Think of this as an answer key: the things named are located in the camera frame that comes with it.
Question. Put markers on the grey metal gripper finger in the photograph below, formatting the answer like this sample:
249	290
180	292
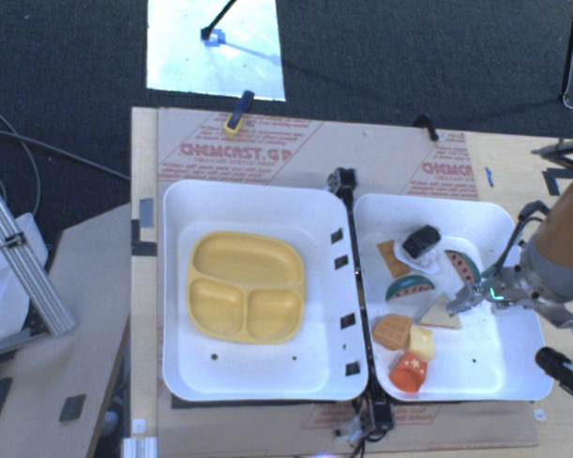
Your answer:
458	306
472	289

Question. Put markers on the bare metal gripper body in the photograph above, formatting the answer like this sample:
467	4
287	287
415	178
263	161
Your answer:
519	290

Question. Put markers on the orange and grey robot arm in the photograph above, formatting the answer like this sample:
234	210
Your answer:
563	223

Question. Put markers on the beige triangular sandwich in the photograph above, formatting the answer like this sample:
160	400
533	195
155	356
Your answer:
439	318

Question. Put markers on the green and red watermelon slice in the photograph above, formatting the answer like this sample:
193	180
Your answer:
406	287
464	267

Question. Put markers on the white crumpled packet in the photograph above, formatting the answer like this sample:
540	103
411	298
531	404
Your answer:
428	265

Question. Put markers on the yellow cheese block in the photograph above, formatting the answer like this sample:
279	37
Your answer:
422	343

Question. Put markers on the white plastic tray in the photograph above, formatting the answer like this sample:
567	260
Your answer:
469	366
262	373

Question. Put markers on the black rounded block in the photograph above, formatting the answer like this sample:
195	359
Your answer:
421	240

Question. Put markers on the orange waffle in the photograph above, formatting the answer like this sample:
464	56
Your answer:
392	331

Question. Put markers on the orange biscuit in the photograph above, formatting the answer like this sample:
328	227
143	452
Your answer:
391	260

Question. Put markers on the red cup with stars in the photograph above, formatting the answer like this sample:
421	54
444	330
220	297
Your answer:
407	374

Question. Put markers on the thin black and white rod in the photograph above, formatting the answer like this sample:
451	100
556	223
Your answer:
360	273

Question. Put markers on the yellow divided plate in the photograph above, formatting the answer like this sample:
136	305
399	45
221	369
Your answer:
247	288

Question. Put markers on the brown cardboard board red print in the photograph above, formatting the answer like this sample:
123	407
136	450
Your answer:
280	148

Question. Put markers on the black cylinder on white bracket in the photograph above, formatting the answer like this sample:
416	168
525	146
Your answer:
556	366

